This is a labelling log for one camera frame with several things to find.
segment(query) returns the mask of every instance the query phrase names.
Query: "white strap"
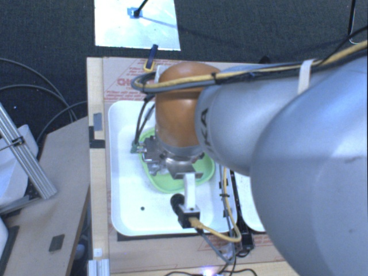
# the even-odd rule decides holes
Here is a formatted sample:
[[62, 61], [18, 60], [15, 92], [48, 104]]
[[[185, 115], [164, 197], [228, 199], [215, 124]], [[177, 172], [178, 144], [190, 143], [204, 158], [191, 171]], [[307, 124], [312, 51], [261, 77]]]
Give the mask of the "white strap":
[[311, 66], [313, 61], [314, 59], [305, 60], [300, 66], [298, 94], [303, 93], [309, 88], [309, 82], [311, 79]]

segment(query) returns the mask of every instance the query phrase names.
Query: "aluminum profile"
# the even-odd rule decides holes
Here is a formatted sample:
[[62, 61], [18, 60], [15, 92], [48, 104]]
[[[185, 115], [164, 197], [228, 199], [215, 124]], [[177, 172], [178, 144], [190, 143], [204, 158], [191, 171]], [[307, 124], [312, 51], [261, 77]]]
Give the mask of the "aluminum profile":
[[[14, 140], [21, 137], [17, 127], [1, 103], [0, 135], [7, 145], [12, 145]], [[31, 153], [26, 143], [10, 146], [10, 149], [43, 199], [48, 199], [56, 194], [56, 188], [46, 177], [45, 172], [39, 165], [37, 159]]]

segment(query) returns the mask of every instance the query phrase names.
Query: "gray desk surface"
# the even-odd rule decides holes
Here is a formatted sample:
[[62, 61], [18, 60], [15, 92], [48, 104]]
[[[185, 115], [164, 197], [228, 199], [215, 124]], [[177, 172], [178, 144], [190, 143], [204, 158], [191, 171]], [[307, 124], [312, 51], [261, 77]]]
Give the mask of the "gray desk surface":
[[[58, 193], [5, 220], [20, 226], [5, 276], [69, 276], [89, 197], [87, 118], [49, 134], [40, 164]], [[62, 234], [62, 248], [49, 252]]]

